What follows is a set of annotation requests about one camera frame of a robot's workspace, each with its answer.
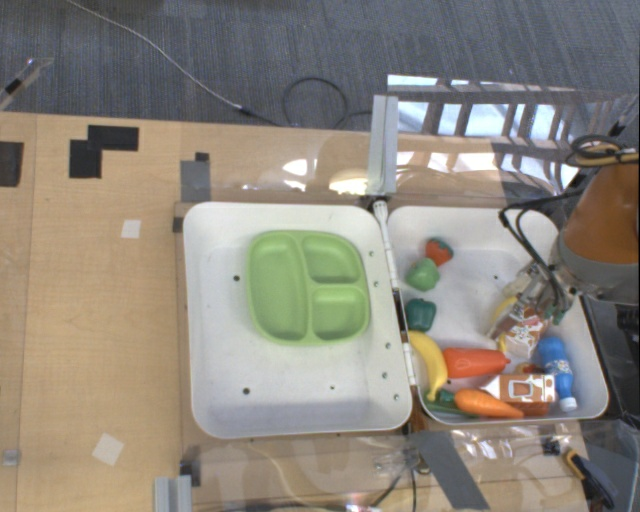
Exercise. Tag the small yellow toy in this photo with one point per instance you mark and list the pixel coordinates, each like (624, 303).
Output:
(502, 309)

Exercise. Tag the brown and white packet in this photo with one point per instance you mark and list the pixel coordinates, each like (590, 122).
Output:
(522, 332)

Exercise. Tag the blue and white bottle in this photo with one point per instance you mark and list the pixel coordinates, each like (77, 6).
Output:
(556, 362)

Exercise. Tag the green divided plate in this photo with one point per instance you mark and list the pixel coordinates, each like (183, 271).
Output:
(274, 290)

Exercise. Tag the orange carrot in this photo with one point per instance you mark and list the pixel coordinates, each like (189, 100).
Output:
(487, 404)

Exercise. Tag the brown and white carton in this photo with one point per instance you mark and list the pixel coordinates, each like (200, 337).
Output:
(520, 389)

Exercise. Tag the dark green pepper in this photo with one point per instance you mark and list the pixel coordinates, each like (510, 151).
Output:
(420, 315)

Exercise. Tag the dark green flat toy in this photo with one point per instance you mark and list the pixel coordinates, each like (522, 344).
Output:
(440, 407)

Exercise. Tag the white plastic tray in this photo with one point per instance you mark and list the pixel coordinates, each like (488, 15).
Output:
(475, 300)
(225, 360)

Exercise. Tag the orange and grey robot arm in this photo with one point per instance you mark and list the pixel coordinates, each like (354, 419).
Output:
(605, 220)

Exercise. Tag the yellow banana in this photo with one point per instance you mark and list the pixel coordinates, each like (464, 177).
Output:
(434, 357)

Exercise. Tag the light green pepper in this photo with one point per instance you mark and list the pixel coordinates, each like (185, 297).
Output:
(422, 275)

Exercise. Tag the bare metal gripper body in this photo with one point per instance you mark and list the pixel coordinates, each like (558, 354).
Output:
(545, 289)

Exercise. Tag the red strawberry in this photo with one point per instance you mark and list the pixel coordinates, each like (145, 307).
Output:
(440, 251)

